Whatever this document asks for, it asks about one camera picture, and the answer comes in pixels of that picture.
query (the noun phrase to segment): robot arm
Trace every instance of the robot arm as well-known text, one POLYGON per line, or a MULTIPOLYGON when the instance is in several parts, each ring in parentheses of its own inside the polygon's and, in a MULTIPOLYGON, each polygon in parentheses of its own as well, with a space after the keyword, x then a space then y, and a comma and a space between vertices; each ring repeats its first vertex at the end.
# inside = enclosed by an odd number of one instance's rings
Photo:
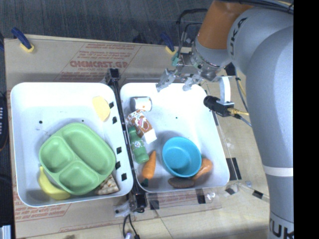
MULTIPOLYGON (((270 193, 268 238, 293 239, 293 7, 253 1, 214 0, 191 52, 179 54, 176 70, 166 75, 171 83, 193 69, 184 90, 203 79, 216 81, 229 63, 246 75, 250 121, 270 193)), ((158 91, 163 87, 157 84, 158 91)))

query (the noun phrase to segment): green bottle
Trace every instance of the green bottle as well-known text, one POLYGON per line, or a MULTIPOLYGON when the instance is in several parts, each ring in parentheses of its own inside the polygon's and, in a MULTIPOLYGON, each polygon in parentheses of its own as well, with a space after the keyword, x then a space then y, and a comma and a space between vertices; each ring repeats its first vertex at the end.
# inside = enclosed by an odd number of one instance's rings
POLYGON ((135 127, 129 128, 131 150, 134 153, 136 163, 142 164, 150 159, 148 156, 143 140, 136 133, 135 127))

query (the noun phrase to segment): white stripe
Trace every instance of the white stripe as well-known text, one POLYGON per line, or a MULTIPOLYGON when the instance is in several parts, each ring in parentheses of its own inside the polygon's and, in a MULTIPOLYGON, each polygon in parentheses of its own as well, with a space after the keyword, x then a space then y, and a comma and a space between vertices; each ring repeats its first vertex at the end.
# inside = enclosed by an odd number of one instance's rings
POLYGON ((264 171, 268 175, 273 175, 273 176, 279 176, 279 177, 292 177, 294 175, 294 168, 293 167, 270 167, 270 166, 265 166, 264 171))

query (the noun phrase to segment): blue bowl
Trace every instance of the blue bowl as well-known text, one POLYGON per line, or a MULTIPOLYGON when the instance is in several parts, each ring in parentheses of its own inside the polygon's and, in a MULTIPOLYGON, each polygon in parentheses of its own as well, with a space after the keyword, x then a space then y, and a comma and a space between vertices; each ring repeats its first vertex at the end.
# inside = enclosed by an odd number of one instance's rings
POLYGON ((201 166, 201 154, 197 146, 184 137, 173 137, 163 147, 162 158, 166 169, 177 177, 191 177, 201 166))

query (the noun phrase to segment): green plate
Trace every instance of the green plate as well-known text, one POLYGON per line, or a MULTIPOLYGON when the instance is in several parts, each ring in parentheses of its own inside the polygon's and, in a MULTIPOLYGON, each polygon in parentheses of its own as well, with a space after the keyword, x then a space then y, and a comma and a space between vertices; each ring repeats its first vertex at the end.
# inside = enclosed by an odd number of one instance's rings
POLYGON ((65 191, 84 195, 99 186, 115 167, 115 154, 92 129, 71 123, 53 134, 40 148, 40 163, 65 191))

